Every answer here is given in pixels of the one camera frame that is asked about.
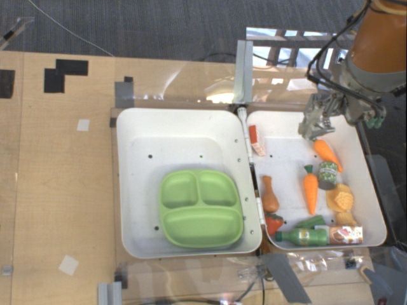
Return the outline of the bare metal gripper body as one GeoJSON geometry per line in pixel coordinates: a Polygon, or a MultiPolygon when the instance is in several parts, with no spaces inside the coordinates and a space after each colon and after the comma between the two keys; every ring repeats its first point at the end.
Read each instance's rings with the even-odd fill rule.
{"type": "Polygon", "coordinates": [[[351,74],[339,74],[332,76],[335,83],[340,86],[358,93],[359,95],[378,104],[379,107],[374,107],[364,99],[358,99],[345,94],[344,117],[349,125],[355,126],[358,122],[365,122],[366,126],[381,126],[387,111],[379,104],[383,92],[374,91],[369,86],[366,86],[361,80],[356,79],[351,74]]]}

